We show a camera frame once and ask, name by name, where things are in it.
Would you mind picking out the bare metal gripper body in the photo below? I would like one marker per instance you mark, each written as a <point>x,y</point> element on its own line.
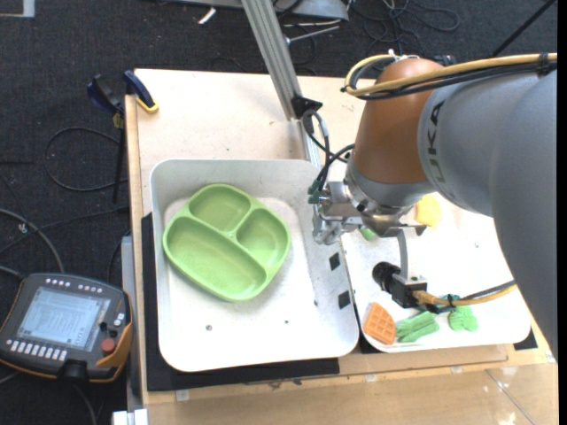
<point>343,208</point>

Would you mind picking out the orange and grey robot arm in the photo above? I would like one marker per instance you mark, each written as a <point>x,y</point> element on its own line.
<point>487,149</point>

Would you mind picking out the small green toy piece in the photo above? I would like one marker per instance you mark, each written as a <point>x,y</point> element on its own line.
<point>367,234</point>

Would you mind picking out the yellow toy food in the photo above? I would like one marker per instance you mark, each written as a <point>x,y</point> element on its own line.
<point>429,211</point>

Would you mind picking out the orange toy waffle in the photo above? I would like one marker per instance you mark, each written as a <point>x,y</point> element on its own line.
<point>379,324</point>

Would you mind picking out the white plastic tray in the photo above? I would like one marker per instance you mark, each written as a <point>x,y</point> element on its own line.
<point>248,330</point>
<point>460,259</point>

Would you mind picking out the green divided plate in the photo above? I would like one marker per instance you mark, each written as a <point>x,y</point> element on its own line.
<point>212,250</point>

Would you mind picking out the green toy beans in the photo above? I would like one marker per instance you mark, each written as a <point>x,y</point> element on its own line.
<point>416,326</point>

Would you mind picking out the pale wood board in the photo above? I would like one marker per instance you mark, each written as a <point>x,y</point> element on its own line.
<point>212,118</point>

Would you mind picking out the green toy lettuce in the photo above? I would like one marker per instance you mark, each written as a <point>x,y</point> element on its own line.
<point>463,319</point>

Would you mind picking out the black cylinder on white bracket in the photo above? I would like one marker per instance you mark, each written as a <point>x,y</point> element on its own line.
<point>405,291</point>

